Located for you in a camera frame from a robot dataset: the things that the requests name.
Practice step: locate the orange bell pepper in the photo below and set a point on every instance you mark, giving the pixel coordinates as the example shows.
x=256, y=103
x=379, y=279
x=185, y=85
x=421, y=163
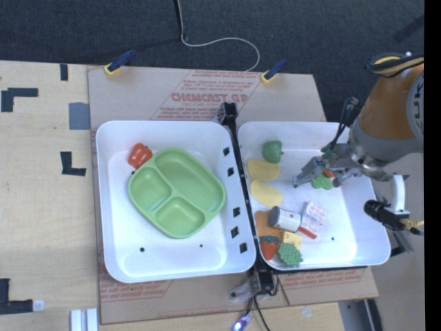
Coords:
x=139, y=154

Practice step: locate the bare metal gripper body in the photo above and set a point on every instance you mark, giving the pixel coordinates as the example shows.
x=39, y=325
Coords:
x=348, y=159

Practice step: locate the green divided plate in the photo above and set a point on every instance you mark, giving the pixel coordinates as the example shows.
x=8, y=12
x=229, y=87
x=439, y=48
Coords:
x=175, y=191

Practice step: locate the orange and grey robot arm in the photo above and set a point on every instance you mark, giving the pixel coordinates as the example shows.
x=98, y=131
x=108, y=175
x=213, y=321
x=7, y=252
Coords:
x=386, y=116

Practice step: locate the red strawberry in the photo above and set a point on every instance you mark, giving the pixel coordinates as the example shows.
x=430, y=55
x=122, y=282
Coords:
x=268, y=247

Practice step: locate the brown cardboard board, red print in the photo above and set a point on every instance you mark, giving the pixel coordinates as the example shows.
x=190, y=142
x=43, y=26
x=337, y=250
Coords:
x=138, y=95

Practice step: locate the white can with grey end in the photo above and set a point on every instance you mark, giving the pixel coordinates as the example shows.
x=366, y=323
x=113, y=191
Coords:
x=286, y=219

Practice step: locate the orange carrot with green leaves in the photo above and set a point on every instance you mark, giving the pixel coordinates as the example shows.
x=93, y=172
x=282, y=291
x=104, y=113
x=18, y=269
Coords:
x=322, y=182

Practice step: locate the yellow cheese wedge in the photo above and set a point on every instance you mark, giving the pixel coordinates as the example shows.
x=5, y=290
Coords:
x=293, y=239

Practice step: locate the green grapes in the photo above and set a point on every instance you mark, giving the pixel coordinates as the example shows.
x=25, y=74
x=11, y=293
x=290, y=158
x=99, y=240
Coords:
x=290, y=254

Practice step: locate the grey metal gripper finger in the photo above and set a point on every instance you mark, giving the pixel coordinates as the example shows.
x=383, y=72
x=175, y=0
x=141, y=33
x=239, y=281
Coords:
x=308, y=171
x=344, y=177

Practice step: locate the white packet with red print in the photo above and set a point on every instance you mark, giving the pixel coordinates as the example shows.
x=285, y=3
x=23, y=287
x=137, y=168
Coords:
x=314, y=216

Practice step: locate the orange stick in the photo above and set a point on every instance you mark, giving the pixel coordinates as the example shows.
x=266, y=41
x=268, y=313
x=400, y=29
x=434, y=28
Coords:
x=307, y=233

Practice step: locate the thin black rod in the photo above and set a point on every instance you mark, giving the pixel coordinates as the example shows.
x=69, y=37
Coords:
x=244, y=188

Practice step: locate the green bell pepper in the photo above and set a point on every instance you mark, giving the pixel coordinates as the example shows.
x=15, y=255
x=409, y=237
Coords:
x=272, y=151

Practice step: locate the orange bread slice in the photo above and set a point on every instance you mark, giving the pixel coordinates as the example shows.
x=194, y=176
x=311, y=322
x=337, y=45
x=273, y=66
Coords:
x=263, y=226

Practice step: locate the black cylinder on white bracket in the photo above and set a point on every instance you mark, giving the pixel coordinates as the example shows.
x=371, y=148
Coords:
x=384, y=212

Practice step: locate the white plastic tray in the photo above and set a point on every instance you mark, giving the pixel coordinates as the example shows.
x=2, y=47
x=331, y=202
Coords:
x=344, y=226
x=172, y=257

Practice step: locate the yellow potato slice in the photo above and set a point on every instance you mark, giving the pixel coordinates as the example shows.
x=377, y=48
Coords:
x=266, y=193
x=263, y=169

